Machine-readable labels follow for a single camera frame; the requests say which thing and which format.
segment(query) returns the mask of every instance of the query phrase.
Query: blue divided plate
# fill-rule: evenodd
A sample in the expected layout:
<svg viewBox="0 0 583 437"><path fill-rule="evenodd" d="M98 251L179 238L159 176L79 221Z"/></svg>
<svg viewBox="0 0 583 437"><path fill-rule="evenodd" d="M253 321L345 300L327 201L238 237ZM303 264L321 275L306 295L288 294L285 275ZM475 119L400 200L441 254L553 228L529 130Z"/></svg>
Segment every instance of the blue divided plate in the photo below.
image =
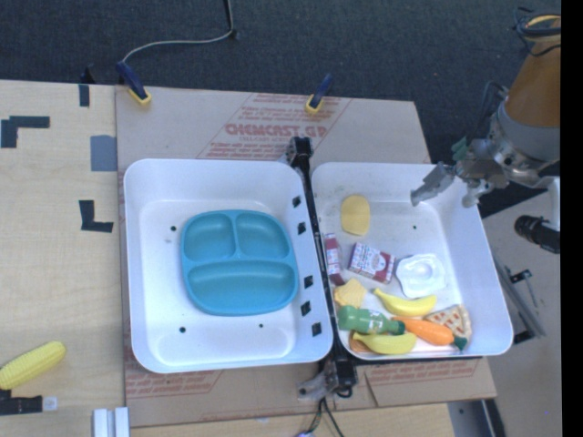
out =
<svg viewBox="0 0 583 437"><path fill-rule="evenodd" d="M290 238L263 212L220 210L189 219L180 256L190 299L208 314L264 314L284 308L298 292Z"/></svg>

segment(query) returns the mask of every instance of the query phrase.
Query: brown cardboard box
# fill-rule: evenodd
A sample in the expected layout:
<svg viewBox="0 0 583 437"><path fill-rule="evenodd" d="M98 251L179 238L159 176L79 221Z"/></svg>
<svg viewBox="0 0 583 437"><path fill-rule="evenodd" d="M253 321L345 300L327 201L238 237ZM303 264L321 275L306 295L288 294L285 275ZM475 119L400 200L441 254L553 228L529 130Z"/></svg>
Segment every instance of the brown cardboard box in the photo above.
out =
<svg viewBox="0 0 583 437"><path fill-rule="evenodd" d="M277 160L290 138L311 137L312 168L330 161L429 163L413 103L326 97L310 116L306 97L149 89L141 106L118 87L118 184L124 287L126 403L132 426L259 418L313 412L297 386L318 372L314 363L227 371L155 374L130 346L123 174L142 158ZM415 361L358 368L353 396L334 396L336 410L491 398L486 359Z"/></svg>

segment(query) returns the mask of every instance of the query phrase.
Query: yellow corn cob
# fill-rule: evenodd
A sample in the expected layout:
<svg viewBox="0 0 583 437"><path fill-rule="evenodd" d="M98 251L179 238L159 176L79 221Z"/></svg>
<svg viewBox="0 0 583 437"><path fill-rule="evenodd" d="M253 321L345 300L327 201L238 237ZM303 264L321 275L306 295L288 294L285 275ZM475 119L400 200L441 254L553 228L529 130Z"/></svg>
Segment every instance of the yellow corn cob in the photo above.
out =
<svg viewBox="0 0 583 437"><path fill-rule="evenodd" d="M60 341L50 341L24 353L0 369L0 389L14 387L34 379L37 375L56 366L64 357L66 348Z"/></svg>

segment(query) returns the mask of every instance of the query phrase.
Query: blue clamp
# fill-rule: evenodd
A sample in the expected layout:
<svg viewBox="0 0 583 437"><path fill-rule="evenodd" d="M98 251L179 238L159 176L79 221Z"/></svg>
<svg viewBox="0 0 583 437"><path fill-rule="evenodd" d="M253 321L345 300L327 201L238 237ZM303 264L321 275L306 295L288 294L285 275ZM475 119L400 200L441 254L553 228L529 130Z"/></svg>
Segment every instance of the blue clamp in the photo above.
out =
<svg viewBox="0 0 583 437"><path fill-rule="evenodd" d="M134 73L134 70L132 70L126 62L117 62L116 71L121 77L123 77L124 82L129 86L128 92L130 95L141 105L146 105L152 99L152 95L144 88L138 75Z"/></svg>
<svg viewBox="0 0 583 437"><path fill-rule="evenodd" d="M323 97L326 93L330 90L330 86L332 84L332 75L328 73L324 80L320 83L316 92L314 92L311 96L308 97L308 101L305 105L306 112L310 114L315 114L320 111L320 108L323 104Z"/></svg>

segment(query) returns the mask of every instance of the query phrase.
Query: orange food item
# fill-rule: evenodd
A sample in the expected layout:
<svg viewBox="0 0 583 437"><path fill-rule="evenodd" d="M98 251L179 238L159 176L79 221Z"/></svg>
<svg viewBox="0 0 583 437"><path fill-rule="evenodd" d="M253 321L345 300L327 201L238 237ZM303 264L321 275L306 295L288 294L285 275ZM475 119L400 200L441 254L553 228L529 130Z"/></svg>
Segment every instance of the orange food item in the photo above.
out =
<svg viewBox="0 0 583 437"><path fill-rule="evenodd" d="M393 320L400 320L405 327L422 340L431 343L432 345L445 346L452 343L462 350L467 344L467 339L463 337L456 337L449 327L433 323L429 320L411 319L408 317L396 316Z"/></svg>

